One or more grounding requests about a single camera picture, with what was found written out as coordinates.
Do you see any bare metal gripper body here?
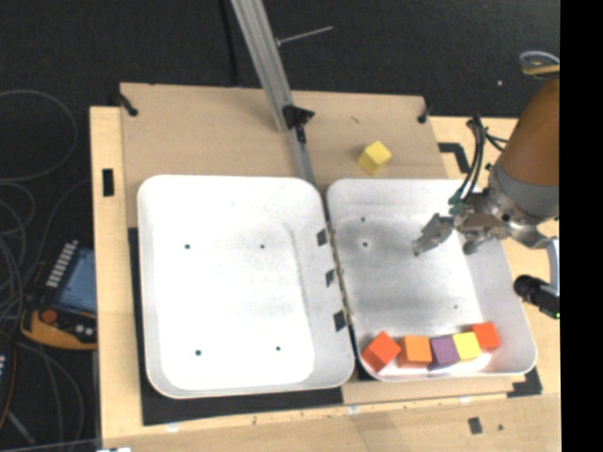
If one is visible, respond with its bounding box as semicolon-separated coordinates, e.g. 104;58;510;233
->
451;189;559;250

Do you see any white plastic tray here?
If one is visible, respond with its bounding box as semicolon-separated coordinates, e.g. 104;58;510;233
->
136;173;356;400
324;177;539;384

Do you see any red-orange cube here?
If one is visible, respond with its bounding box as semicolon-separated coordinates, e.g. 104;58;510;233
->
360;331;403;374
470;321;502;352

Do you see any yellow cube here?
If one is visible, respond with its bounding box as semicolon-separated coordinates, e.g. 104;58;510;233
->
356;139;394;176
452;331;483;363

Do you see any purple cube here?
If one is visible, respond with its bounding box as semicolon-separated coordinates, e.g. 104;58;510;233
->
429;334;461;371

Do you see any orange cube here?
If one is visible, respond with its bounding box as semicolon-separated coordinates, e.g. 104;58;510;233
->
397;334;434;370

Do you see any brown cardboard board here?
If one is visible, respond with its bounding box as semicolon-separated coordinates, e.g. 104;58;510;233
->
119;81;519;407

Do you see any black cylinder on white bracket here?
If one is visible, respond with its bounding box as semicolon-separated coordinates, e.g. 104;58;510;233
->
513;236;561;321

